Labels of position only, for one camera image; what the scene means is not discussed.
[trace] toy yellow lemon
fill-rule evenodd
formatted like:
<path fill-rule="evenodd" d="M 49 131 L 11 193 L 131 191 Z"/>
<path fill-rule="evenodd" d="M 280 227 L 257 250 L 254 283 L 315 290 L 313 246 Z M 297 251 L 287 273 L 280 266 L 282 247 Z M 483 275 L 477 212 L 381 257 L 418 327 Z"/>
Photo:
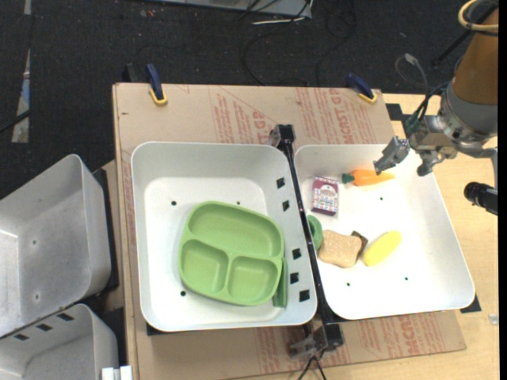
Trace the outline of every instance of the toy yellow lemon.
<path fill-rule="evenodd" d="M 390 231 L 382 235 L 364 250 L 363 262 L 367 266 L 374 266 L 391 255 L 402 241 L 398 231 Z"/>

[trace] blue clamp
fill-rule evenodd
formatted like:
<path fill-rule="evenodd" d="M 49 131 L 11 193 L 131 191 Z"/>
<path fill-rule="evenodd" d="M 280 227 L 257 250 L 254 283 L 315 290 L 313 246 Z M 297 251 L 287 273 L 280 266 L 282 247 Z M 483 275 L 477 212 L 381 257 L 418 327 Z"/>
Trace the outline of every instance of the blue clamp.
<path fill-rule="evenodd" d="M 375 103 L 377 100 L 377 96 L 372 92 L 370 86 L 355 74 L 349 73 L 345 76 L 345 86 L 357 90 L 359 97 L 370 104 Z"/>
<path fill-rule="evenodd" d="M 164 91 L 162 90 L 162 83 L 160 82 L 160 77 L 158 76 L 158 72 L 155 69 L 153 63 L 148 63 L 146 65 L 146 73 L 148 78 L 150 79 L 151 89 L 150 95 L 156 105 L 165 105 L 167 104 L 167 97 Z"/>

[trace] toy orange carrot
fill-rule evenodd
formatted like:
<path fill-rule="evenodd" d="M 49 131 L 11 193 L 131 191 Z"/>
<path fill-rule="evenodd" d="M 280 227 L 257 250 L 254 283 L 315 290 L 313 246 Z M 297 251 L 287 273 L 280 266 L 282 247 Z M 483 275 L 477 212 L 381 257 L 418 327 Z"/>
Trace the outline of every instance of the toy orange carrot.
<path fill-rule="evenodd" d="M 343 183 L 350 183 L 352 181 L 356 186 L 369 186 L 394 178 L 395 175 L 391 173 L 381 172 L 377 175 L 375 170 L 366 169 L 356 169 L 350 173 L 343 173 L 341 175 Z"/>

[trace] black hole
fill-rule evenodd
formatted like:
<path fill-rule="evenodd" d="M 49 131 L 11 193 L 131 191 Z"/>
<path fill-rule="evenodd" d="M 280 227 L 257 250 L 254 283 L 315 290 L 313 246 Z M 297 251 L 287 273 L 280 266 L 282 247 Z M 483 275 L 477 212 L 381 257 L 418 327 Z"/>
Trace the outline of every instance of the black hole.
<path fill-rule="evenodd" d="M 14 337 L 15 337 L 16 339 L 19 339 L 19 340 L 27 340 L 27 339 L 30 339 L 30 338 L 28 338 L 26 335 L 23 335 L 22 333 L 18 333 L 18 334 L 16 334 L 16 335 L 14 335 Z"/>
<path fill-rule="evenodd" d="M 37 328 L 40 329 L 41 331 L 44 331 L 44 332 L 51 331 L 53 329 L 52 326 L 49 326 L 46 324 L 40 324 L 37 326 Z"/>
<path fill-rule="evenodd" d="M 58 317 L 59 319 L 64 320 L 64 321 L 73 321 L 74 320 L 74 317 L 71 317 L 70 315 L 67 315 L 65 313 L 59 313 L 56 317 Z"/>
<path fill-rule="evenodd" d="M 292 250 L 292 259 L 296 260 L 297 258 L 301 257 L 301 251 L 298 249 Z"/>
<path fill-rule="evenodd" d="M 291 284 L 299 282 L 299 273 L 291 273 Z"/>
<path fill-rule="evenodd" d="M 299 292 L 299 302 L 303 302 L 310 299 L 310 290 L 303 290 Z"/>

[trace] dark carpet floor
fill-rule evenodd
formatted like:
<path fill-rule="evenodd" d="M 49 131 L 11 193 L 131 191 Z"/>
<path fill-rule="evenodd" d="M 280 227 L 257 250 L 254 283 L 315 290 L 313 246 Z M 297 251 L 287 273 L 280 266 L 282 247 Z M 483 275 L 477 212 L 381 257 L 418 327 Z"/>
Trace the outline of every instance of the dark carpet floor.
<path fill-rule="evenodd" d="M 29 142 L 0 132 L 0 199 L 75 153 L 92 170 L 114 157 L 111 88 L 126 63 L 153 63 L 166 83 L 343 86 L 349 72 L 385 93 L 422 93 L 395 69 L 408 52 L 428 83 L 452 77 L 467 41 L 469 0 L 317 0 L 313 19 L 127 0 L 0 0 L 0 126 L 16 116 L 31 51 Z M 420 81 L 410 66 L 404 73 Z"/>

